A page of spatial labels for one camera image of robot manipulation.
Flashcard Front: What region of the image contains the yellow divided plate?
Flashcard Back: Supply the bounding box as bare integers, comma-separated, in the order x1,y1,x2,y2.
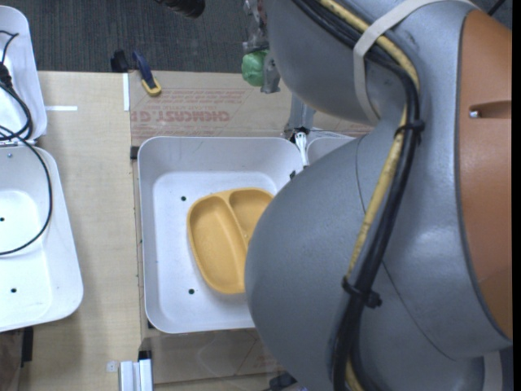
186,187,275,296

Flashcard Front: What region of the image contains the green toy broccoli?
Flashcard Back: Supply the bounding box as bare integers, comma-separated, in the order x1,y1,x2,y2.
241,49,270,87

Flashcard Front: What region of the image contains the white plastic tray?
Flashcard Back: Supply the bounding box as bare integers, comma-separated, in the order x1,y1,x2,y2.
137,136,305,335
0,143,85,334
0,5,48,143

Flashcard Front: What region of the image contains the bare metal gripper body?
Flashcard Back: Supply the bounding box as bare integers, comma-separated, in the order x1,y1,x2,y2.
243,0,269,54

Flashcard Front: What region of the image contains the brown cardboard board red print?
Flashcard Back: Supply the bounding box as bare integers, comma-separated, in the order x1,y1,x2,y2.
128,69,376,384

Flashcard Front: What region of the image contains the black cable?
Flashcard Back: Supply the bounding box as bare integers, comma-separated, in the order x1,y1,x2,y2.
0,30,55,257

